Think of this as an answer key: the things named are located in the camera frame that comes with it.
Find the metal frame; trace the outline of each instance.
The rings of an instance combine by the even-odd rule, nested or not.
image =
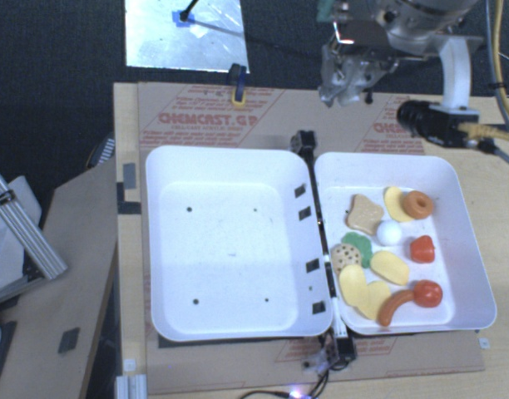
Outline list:
[[[27,254],[42,273],[43,278],[30,280],[27,276],[0,290],[0,303],[20,294],[42,280],[51,280],[67,270],[64,260],[44,238],[42,231],[29,218],[16,195],[0,175],[0,216],[23,245]]]

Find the wooden table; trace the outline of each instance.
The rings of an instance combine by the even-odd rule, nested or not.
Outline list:
[[[430,96],[413,96],[427,98]],[[115,86],[117,182],[123,182],[124,164],[138,161],[138,94],[136,85]],[[492,98],[474,98],[472,107],[481,112],[481,122],[502,119]],[[500,143],[509,153],[509,144]],[[437,155],[455,168],[470,214],[484,264],[497,302],[497,320],[479,336],[489,342],[483,350],[486,370],[426,377],[400,377],[352,382],[330,382],[323,399],[336,397],[396,398],[488,398],[509,397],[509,165],[495,156],[473,150],[448,150],[424,143],[427,155]],[[125,201],[140,200],[140,185],[125,190]],[[144,285],[141,262],[140,218],[133,214],[119,217],[121,279],[122,356],[130,357],[124,374],[146,373]],[[249,390],[176,393],[152,396],[183,398],[236,398]]]
[[[16,322],[2,369],[0,399],[86,397],[116,264],[114,161],[57,188],[43,228],[68,270],[0,312]],[[59,352],[66,332],[75,347]]]

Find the white tray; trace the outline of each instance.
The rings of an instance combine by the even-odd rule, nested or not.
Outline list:
[[[148,156],[146,178],[159,334],[190,341],[328,329],[309,173],[297,155],[163,146]],[[300,219],[303,210],[310,216]]]
[[[423,278],[440,283],[441,305],[407,303],[389,328],[341,298],[339,308],[332,308],[309,172],[297,155],[162,146],[146,161],[151,316],[160,335],[174,341],[315,336],[329,328],[333,310],[365,335],[493,323],[492,291],[456,173],[446,161],[328,153],[318,158],[315,171],[330,248],[350,230],[344,219],[353,195],[382,206],[388,186],[431,196],[433,215],[403,224],[402,244],[382,249],[408,263],[410,284]],[[433,264],[409,259],[409,242],[422,234],[436,246]],[[372,241],[373,251],[381,249]],[[370,269],[366,276],[378,279]]]
[[[401,223],[400,245],[385,247],[375,237],[371,240],[373,252],[386,249],[408,264],[409,286],[420,279],[439,283],[443,290],[441,304],[437,308],[404,304],[394,314],[389,328],[382,328],[339,299],[339,311],[349,328],[378,335],[481,329],[493,324],[497,306],[451,165],[434,156],[327,153],[317,159],[315,172],[330,248],[351,231],[344,223],[345,210],[351,208],[355,194],[366,195],[382,205],[383,219],[390,219],[383,202],[383,192],[389,186],[421,190],[434,202],[430,217]],[[409,244],[424,234],[432,237],[436,248],[431,264],[414,263],[409,258]],[[365,272],[368,282],[380,279],[370,269]],[[404,288],[407,287],[390,283],[392,293]]]

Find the container hinge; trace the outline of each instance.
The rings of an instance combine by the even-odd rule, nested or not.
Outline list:
[[[147,399],[147,376],[116,377],[116,399]]]
[[[338,292],[336,291],[334,277],[332,276],[332,265],[327,262],[324,264],[324,269],[327,273],[327,281],[329,283],[330,297],[331,298],[338,297]]]
[[[315,132],[313,131],[298,131],[289,142],[289,150],[300,156],[308,167],[310,186],[312,188],[312,196],[314,197],[315,215],[318,220],[319,237],[321,238],[321,248],[323,254],[328,254],[329,247],[324,234],[323,215],[321,213],[321,204],[319,202],[319,192],[314,171],[314,149],[316,146],[317,141],[315,139]]]

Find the orange donut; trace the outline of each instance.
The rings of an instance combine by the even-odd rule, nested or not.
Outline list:
[[[434,203],[428,195],[418,190],[408,192],[403,199],[403,208],[414,219],[425,219],[434,210]]]

